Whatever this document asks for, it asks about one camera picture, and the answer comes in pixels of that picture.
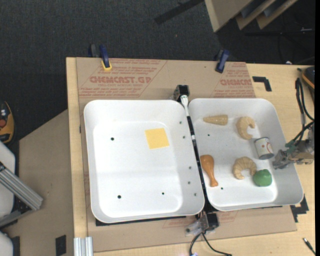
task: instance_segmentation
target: black carpet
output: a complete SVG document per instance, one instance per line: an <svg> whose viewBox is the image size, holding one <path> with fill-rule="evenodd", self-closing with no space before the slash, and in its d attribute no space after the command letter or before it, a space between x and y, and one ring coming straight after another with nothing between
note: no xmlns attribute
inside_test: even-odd
<svg viewBox="0 0 320 256"><path fill-rule="evenodd" d="M21 139L68 107L66 57L87 57L91 43L111 58L229 60L314 65L315 35L245 33L315 28L315 0L299 0L265 29L256 21L239 30L231 19L213 32L204 1L159 22L188 0L0 0L0 99L12 108Z"/></svg>

